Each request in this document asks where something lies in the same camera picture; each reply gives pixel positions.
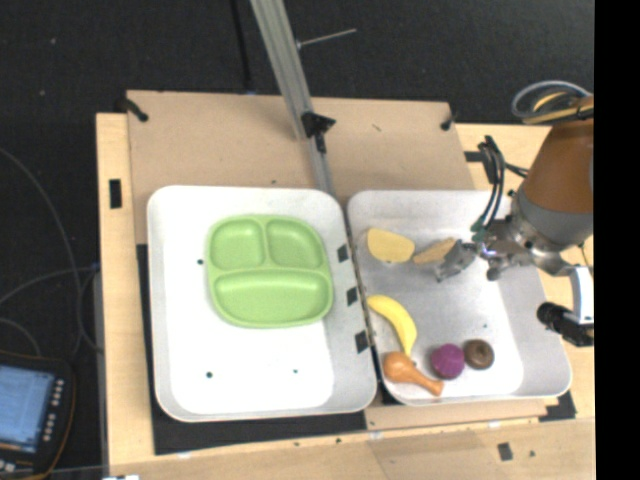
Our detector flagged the green divided plate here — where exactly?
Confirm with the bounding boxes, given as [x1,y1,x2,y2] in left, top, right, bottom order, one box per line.
[204,214,336,330]

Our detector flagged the brown cardboard board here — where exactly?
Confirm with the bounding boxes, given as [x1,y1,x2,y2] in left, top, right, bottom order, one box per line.
[125,90,559,432]

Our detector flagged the yellow taco shell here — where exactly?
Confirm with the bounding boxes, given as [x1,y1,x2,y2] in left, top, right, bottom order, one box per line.
[365,227,417,265]

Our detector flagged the brown doughnut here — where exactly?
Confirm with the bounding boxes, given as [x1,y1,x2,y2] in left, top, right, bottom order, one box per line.
[462,338,496,371]

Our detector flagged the yellow banana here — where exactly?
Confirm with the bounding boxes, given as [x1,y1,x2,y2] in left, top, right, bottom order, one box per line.
[365,294,419,359]

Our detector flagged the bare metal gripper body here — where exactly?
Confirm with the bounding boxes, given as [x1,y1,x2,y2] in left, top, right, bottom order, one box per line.
[474,219,574,277]

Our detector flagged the white plastic tray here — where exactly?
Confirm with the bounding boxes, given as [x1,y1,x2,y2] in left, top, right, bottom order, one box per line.
[146,184,378,424]
[345,189,574,408]

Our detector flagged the tan bread slice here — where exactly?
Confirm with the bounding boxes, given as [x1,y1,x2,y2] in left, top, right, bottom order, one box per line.
[412,237,459,266]

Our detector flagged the purple grapes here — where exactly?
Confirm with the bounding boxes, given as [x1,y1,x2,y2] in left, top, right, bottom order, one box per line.
[430,343,467,381]

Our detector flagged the black cylinder on white bracket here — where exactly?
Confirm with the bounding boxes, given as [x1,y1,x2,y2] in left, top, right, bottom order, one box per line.
[536,264,595,348]

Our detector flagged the orange chicken drumstick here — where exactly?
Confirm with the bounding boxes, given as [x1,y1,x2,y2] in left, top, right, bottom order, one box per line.
[382,350,446,398]

